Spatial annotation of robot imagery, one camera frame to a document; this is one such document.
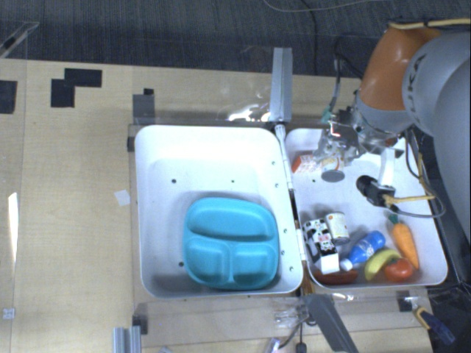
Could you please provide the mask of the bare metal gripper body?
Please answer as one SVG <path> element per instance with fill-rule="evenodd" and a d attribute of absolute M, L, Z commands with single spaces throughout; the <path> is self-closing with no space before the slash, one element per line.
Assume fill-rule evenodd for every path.
<path fill-rule="evenodd" d="M 370 125 L 358 109 L 348 107 L 331 115 L 327 141 L 343 150 L 382 150 L 383 132 Z"/>

